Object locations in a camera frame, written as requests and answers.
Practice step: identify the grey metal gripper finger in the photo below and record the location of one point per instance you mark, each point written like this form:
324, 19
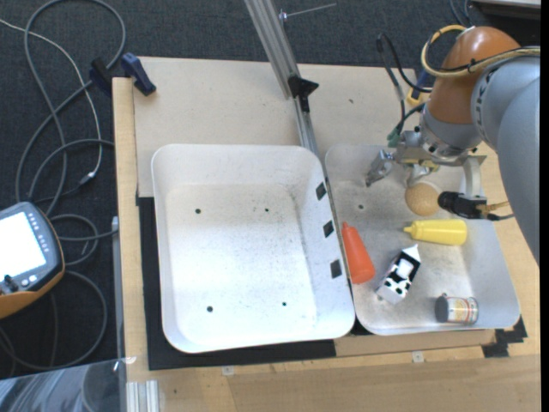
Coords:
379, 166
418, 174

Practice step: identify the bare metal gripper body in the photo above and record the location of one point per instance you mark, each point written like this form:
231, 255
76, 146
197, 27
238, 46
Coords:
418, 150

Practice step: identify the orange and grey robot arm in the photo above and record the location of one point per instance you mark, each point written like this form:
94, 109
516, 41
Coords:
506, 101

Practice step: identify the tan round biscuit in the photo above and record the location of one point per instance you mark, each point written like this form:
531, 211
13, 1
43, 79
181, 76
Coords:
421, 200

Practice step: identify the yellow squeeze bottle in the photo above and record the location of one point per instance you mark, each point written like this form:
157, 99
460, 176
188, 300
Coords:
442, 232

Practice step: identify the orange squeeze bottle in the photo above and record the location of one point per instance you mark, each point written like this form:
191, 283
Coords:
358, 258

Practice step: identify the white plastic tray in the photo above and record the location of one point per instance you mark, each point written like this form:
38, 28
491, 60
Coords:
446, 273
240, 251

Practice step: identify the black and white milk carton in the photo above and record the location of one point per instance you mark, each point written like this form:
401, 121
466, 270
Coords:
399, 277

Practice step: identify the small can with dark lid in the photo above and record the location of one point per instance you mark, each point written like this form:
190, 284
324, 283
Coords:
459, 309

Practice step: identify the pale wood board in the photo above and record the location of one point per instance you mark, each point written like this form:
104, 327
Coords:
214, 110

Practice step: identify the black cylinder on white bracket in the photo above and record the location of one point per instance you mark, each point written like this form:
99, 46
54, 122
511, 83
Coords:
461, 204

